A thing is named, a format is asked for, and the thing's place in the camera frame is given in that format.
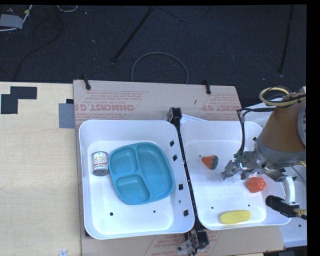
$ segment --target white sink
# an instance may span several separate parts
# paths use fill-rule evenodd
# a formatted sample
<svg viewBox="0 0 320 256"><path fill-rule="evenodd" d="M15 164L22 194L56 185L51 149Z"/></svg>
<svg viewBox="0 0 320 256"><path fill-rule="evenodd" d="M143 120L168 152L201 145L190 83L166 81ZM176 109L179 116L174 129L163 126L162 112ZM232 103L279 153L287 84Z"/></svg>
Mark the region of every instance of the white sink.
<svg viewBox="0 0 320 256"><path fill-rule="evenodd" d="M244 151L254 150L254 137L262 128L255 122L245 123ZM282 182L275 182L261 174L266 182L263 191L251 193L241 180L241 172L223 180L228 161L234 160L242 142L242 130L238 121L188 121L181 126L185 158L193 188L199 221L209 230L224 230L243 227L283 225L290 218L271 209L265 203L269 195L285 198ZM209 169L202 157L218 156L216 169ZM220 215L229 211L248 210L251 218L237 224L222 224Z"/></svg>
<svg viewBox="0 0 320 256"><path fill-rule="evenodd" d="M88 120L79 128L84 226L99 240L186 233L195 223L176 128L163 120ZM135 143L154 143L164 152L174 177L167 197L138 205L121 200L110 174L93 175L93 154Z"/></svg>

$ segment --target can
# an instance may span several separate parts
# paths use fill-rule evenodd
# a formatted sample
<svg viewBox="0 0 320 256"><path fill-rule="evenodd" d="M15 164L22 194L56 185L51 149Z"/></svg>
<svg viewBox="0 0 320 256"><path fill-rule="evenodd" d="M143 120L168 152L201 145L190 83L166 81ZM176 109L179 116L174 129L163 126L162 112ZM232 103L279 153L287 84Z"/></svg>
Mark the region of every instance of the can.
<svg viewBox="0 0 320 256"><path fill-rule="evenodd" d="M96 176L105 176L109 174L108 167L109 155L106 152L96 152L93 154L93 174Z"/></svg>

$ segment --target black cable on floor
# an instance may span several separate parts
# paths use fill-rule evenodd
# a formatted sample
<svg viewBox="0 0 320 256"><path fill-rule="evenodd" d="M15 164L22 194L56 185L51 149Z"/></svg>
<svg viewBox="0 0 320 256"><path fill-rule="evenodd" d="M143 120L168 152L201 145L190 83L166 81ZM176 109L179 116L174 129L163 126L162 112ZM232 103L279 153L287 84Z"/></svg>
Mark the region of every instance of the black cable on floor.
<svg viewBox="0 0 320 256"><path fill-rule="evenodd" d="M57 5L57 8L61 11L61 12L64 12L64 13L72 13L74 11L81 11L81 12L84 12L84 13L96 13L96 12L99 12L103 9L103 7L100 7L98 9L94 9L94 10L85 10L85 9L82 9L82 8L79 8L78 5Z"/></svg>
<svg viewBox="0 0 320 256"><path fill-rule="evenodd" d="M211 10L212 8L212 5L209 7L209 9L197 20L194 20L194 21L188 21L188 20L183 20L181 18L179 18L178 16L174 15L173 13L167 11L166 9L162 8L162 7L159 7L158 5L156 6L157 8L159 8L161 11L164 11L165 13L173 16L174 18L178 19L179 21L183 22L183 23L189 23L189 24L192 24L192 23L196 23L196 22L199 22L200 20L202 20L206 15L207 13Z"/></svg>
<svg viewBox="0 0 320 256"><path fill-rule="evenodd" d="M33 17L35 20L39 20L38 22L36 22L36 25L32 30L32 33L31 33L32 38L34 38L36 41L40 43L43 43L43 45L37 47L36 49L32 50L26 56L23 57L23 59L18 65L17 70L14 73L14 76L12 79L13 81L17 80L17 76L20 72L20 69L23 63L31 54L37 52L38 50L46 46L51 45L61 36L65 27L65 24L62 21L62 19L59 17L57 9L53 9L53 11L55 12L55 15L51 17L49 11L41 6L36 6L31 10L30 16ZM49 40L41 38L40 37L40 34L42 32L41 30L48 30L48 29L54 29L55 35L51 37Z"/></svg>
<svg viewBox="0 0 320 256"><path fill-rule="evenodd" d="M0 67L0 70L2 70L3 73L6 73L9 77L11 77L10 73L7 70L5 70L3 67Z"/></svg>
<svg viewBox="0 0 320 256"><path fill-rule="evenodd" d="M135 72L135 67L136 67L137 63L138 63L141 59L143 59L144 57L149 56L149 55L155 55L155 54L157 54L157 55L166 55L166 56L172 57L172 58L174 58L175 60L177 60L177 61L183 66L183 68L184 68L184 70L185 70L185 73L186 73L186 83L185 83L185 84L187 85L187 84L189 83L189 72L188 72L186 66L182 63L182 61L181 61L180 59L178 59L177 57L169 54L169 53L161 52L161 51L153 51L153 52L146 53L146 54L142 55L141 57L139 57L139 58L135 61L135 63L133 64L132 70L131 70L131 81L132 81L132 82L134 82L134 72Z"/></svg>

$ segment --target black clamp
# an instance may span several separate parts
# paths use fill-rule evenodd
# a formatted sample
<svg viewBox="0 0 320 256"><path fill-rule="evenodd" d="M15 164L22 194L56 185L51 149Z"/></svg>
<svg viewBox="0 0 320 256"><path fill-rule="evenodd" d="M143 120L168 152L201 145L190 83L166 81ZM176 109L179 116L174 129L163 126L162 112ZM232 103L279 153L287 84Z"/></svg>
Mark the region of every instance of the black clamp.
<svg viewBox="0 0 320 256"><path fill-rule="evenodd" d="M85 88L86 88L87 90L90 90L90 89L91 89L91 85L89 84L88 79L87 79L87 76L86 76L85 74L82 74L82 75L81 75L81 80L84 80Z"/></svg>
<svg viewBox="0 0 320 256"><path fill-rule="evenodd" d="M201 84L203 86L205 86L206 94L210 95L211 91L210 91L210 85L209 85L208 81L205 79L205 80L203 80L203 82Z"/></svg>
<svg viewBox="0 0 320 256"><path fill-rule="evenodd" d="M191 248L195 249L195 253L197 253L198 249L203 249L204 247L206 247L209 244L209 239L208 239L207 233L204 230L203 225L200 223L200 220L198 217L195 195L194 195L192 184L191 184L190 174L189 174L186 155L185 155L185 149L184 149L184 145L183 145L183 141L182 141L182 135L180 132L180 127L181 127L180 119L182 117L183 117L183 114L182 114L182 110L180 107L171 107L167 113L166 119L168 122L170 122L171 124L173 124L175 126L176 131L178 133L181 155L182 155L182 159L183 159L185 175L188 180L189 192L190 192L192 207L193 207L193 211L194 211L194 218L195 218L193 227L195 229L195 237L196 237L197 246L195 248L190 247L190 249Z"/></svg>
<svg viewBox="0 0 320 256"><path fill-rule="evenodd" d="M300 209L300 205L296 202L289 203L278 196L269 195L265 199L265 204L288 218L298 217L307 220L307 210Z"/></svg>

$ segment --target red pepper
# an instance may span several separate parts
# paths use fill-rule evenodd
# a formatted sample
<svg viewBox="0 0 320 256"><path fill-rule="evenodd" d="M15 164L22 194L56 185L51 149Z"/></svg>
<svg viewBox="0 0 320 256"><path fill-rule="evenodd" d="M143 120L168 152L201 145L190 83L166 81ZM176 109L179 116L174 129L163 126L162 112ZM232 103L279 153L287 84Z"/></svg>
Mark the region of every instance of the red pepper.
<svg viewBox="0 0 320 256"><path fill-rule="evenodd" d="M266 182L261 177L251 177L246 183L246 186L251 193L255 193L264 190Z"/></svg>
<svg viewBox="0 0 320 256"><path fill-rule="evenodd" d="M201 161L211 170L217 168L219 158L216 155L204 156Z"/></svg>

